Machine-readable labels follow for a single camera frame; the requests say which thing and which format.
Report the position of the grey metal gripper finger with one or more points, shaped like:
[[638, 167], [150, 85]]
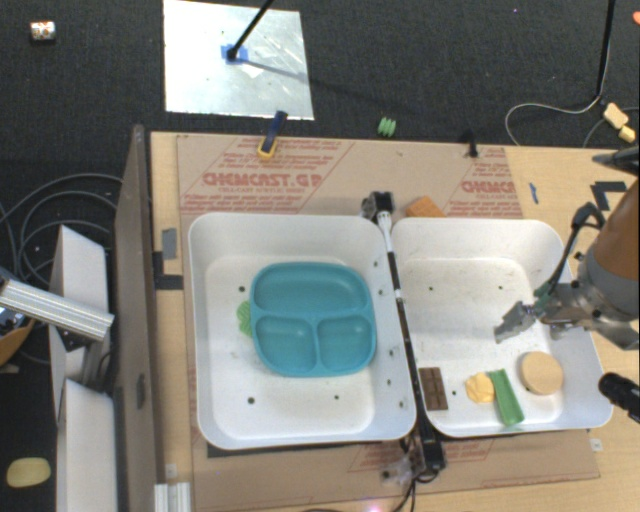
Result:
[[507, 331], [517, 310]]

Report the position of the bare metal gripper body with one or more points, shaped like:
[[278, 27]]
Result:
[[575, 307]]

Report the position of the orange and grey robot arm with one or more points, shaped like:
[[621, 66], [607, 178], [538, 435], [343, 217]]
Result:
[[620, 235]]

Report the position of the white plastic tray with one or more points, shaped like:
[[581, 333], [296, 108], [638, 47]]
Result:
[[225, 390], [465, 310]]

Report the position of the tan round biscuit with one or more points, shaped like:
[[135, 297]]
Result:
[[541, 374]]

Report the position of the yellow toy food piece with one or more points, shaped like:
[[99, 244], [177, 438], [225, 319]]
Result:
[[479, 388]]

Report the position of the green celery stick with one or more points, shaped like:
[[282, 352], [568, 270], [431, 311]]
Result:
[[506, 397]]

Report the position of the brown chocolate bar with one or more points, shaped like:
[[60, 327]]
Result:
[[434, 389]]

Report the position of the thin black and white rod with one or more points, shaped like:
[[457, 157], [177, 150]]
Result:
[[400, 300]]

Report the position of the orange square cracker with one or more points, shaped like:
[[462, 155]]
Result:
[[424, 207]]

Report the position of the pale yellow toy block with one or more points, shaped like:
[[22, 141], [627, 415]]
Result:
[[626, 133]]

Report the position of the pale yellow toy bread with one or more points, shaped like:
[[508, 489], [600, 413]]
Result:
[[615, 115]]

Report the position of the blue divided plate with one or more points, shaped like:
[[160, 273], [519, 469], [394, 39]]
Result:
[[310, 320]]

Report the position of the green ribbed toy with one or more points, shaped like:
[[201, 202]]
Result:
[[387, 127]]

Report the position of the brown cardboard board red print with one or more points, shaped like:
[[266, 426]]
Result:
[[320, 175]]

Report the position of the green toy lettuce leaf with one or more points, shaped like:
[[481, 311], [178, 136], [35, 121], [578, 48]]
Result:
[[243, 319]]

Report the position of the pale yellow oval toy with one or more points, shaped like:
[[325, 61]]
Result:
[[28, 472]]

